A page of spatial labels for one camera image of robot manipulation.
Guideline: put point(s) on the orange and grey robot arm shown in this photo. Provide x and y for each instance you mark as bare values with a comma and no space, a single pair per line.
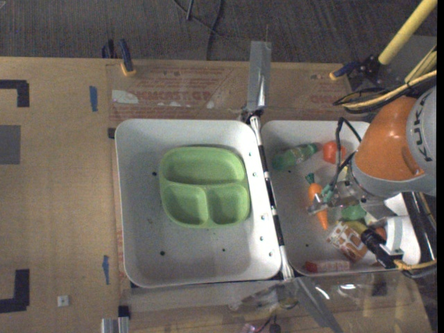
388,151

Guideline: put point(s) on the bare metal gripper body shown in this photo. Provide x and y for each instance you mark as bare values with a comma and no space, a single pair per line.
347,196

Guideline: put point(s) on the orange carrot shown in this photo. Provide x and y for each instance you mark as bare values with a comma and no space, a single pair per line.
315,190

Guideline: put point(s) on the green toy vegetable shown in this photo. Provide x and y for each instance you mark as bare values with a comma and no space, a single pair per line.
354,212

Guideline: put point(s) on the brown cardboard board red print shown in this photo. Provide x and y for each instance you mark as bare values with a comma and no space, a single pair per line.
194,89

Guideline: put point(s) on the white plastic tray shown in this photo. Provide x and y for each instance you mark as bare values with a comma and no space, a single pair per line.
138,186
295,227

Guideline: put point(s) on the orange toy pepper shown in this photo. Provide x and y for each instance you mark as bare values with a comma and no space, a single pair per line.
331,151

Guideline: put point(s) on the green divided plate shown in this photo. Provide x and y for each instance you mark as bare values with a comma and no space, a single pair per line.
204,186

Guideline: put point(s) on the black cylinder on white bracket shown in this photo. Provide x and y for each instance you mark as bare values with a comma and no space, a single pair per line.
399,238

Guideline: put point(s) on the yellow-green toy fruit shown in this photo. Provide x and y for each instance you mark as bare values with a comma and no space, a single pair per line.
357,226

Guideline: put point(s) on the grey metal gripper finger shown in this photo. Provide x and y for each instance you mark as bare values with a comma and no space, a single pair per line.
315,209
322,198

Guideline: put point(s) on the green plastic bottle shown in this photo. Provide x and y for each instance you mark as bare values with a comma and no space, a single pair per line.
293,156

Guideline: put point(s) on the red packet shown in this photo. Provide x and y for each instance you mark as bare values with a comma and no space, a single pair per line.
326,265

